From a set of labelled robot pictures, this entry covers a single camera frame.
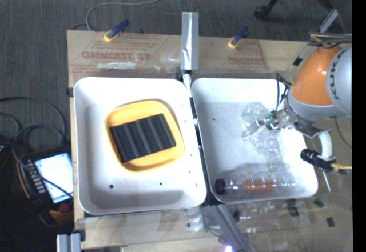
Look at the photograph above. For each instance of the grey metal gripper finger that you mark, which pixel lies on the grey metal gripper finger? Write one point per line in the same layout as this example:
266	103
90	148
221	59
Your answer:
264	129
257	124

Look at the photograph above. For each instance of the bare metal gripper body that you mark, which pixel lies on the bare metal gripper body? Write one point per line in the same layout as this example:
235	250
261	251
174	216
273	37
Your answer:
281	120

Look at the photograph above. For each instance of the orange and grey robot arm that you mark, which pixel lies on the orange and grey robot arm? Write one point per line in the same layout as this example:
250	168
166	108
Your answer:
314	85

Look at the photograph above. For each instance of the crumpled clear plastic bottle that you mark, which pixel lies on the crumpled clear plastic bottle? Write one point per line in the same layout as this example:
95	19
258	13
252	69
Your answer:
254	113

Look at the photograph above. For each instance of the white plastic tray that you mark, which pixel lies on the white plastic tray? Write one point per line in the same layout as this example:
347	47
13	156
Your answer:
94	131
220	108

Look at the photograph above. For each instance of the clear plastic bottle black cap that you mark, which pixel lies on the clear plastic bottle black cap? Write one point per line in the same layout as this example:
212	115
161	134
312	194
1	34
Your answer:
257	185

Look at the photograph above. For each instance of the black ribbed rectangular block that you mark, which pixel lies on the black ribbed rectangular block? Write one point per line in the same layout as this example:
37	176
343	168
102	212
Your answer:
143	138

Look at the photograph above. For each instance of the yellow plate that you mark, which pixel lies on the yellow plate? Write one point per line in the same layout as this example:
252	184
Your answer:
120	115

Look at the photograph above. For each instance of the brown cardboard board red print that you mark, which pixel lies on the brown cardboard board red print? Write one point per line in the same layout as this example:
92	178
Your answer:
85	53

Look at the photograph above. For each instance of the black cylinder on white bracket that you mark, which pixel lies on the black cylinder on white bracket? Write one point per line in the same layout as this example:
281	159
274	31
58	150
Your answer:
314	157

